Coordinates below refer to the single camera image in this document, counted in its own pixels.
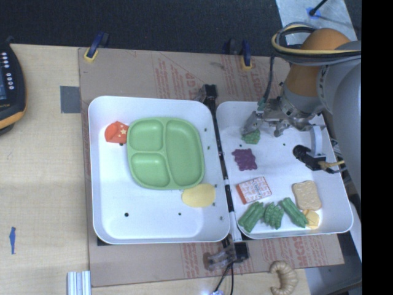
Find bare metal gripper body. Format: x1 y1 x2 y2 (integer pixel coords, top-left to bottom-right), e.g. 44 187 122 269
259 96 321 132

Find green grapes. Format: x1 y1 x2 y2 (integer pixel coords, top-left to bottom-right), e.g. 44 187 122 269
241 128 261 145

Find purple grapes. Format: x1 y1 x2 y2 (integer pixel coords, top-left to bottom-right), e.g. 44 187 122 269
231 147 258 171

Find white plastic tray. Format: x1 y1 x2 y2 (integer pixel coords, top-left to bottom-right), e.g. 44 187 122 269
88 95 232 245
216 100 354 240

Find thin black and white rod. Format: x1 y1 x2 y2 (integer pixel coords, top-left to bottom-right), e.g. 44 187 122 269
208 96 239 243

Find orange and white packet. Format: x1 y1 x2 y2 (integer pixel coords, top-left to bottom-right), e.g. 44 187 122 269
235 176 273 205

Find beige bread slice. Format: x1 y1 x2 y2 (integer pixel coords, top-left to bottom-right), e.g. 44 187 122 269
291 179 323 211

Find green divided plate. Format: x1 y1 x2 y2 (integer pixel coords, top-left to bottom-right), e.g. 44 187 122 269
126 117 206 191

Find yellow oval toy food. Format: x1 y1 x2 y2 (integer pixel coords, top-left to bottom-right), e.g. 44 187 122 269
181 183 217 208

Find brown cardboard board red print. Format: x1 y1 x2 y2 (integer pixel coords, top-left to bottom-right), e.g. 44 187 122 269
77 47 345 288

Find orange toy with yellow stars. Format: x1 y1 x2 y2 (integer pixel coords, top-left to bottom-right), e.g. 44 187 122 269
104 120 130 144

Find beige croissant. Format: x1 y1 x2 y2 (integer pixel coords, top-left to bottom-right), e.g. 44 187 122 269
269 259 299 295

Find black cylinder on white bracket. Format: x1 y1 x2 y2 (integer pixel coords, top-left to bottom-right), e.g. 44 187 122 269
292 124 328 171

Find black block with thin wires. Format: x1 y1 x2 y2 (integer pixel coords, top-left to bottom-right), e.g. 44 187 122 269
193 84 218 104
202 240 249 272

